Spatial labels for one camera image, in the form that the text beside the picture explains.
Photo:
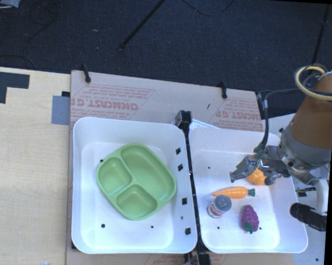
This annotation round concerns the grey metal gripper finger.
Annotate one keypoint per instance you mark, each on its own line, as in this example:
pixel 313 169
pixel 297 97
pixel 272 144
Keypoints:
pixel 244 168
pixel 269 180

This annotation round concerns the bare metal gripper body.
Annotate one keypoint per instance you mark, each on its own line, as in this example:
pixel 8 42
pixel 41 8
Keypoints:
pixel 275 160

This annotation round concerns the orange toy pepper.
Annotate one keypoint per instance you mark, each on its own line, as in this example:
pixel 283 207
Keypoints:
pixel 257 177

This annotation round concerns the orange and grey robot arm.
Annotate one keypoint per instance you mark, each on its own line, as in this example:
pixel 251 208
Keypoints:
pixel 316 118

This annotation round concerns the orange carrot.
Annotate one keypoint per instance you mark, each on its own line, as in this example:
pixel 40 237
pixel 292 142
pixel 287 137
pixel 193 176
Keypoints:
pixel 232 192

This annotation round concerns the purple grapes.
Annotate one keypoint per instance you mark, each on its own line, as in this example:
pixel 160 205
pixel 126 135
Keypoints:
pixel 249 217

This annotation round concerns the small orange and white can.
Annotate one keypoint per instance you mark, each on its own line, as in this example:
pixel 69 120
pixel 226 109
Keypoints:
pixel 218 207

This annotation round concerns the thin black rod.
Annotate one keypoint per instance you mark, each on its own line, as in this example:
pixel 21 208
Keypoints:
pixel 192 174

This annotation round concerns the white paper slip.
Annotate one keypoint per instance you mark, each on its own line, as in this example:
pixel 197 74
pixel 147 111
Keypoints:
pixel 205 124

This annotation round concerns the white plastic tray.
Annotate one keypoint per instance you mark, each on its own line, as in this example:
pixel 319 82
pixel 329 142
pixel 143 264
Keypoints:
pixel 232 240
pixel 89 231

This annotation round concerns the brown cardboard board, red print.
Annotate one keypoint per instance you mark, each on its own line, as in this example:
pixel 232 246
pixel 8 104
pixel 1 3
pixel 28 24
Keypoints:
pixel 162 100

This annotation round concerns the green divided plate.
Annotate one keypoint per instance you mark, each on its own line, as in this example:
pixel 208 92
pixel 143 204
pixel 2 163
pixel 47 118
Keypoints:
pixel 136 181

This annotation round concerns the black cylinder on white bracket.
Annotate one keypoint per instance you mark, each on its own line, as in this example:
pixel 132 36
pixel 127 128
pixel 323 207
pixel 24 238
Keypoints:
pixel 308 216

